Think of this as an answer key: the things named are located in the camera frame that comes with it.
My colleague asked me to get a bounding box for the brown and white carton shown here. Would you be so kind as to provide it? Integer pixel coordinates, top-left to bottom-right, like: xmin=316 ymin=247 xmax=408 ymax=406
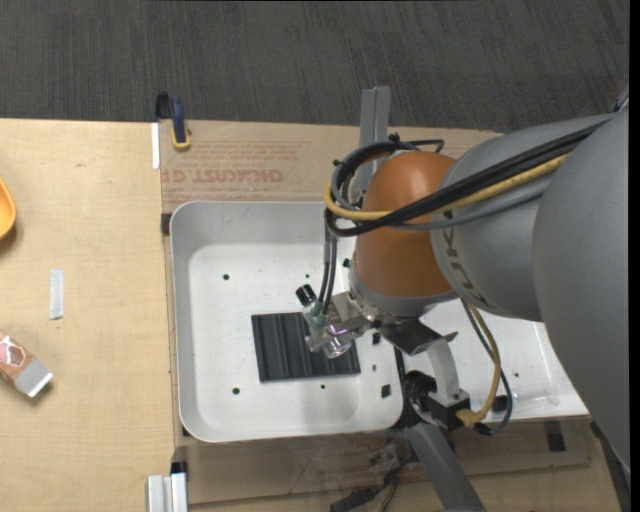
xmin=0 ymin=328 xmax=54 ymax=399

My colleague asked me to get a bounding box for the clear plastic bottle black cap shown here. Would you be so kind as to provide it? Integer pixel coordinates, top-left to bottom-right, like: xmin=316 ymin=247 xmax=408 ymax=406
xmin=294 ymin=283 xmax=352 ymax=360

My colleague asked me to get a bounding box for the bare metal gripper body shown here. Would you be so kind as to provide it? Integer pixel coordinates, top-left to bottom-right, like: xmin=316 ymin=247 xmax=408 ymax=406
xmin=325 ymin=291 xmax=385 ymax=347

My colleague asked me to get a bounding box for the black cylinder on white bracket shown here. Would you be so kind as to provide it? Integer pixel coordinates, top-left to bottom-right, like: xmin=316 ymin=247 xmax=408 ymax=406
xmin=402 ymin=334 xmax=473 ymax=431

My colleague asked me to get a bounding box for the black ribbed flat panel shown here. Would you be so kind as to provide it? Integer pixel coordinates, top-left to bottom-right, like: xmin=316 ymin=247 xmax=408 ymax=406
xmin=250 ymin=311 xmax=363 ymax=384

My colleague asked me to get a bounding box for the brown cardboard board red print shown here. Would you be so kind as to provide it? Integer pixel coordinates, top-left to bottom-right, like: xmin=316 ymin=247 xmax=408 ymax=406
xmin=158 ymin=118 xmax=594 ymax=505

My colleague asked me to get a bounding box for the orange plate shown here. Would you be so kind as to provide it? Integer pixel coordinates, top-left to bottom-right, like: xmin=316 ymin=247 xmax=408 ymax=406
xmin=0 ymin=176 xmax=18 ymax=241

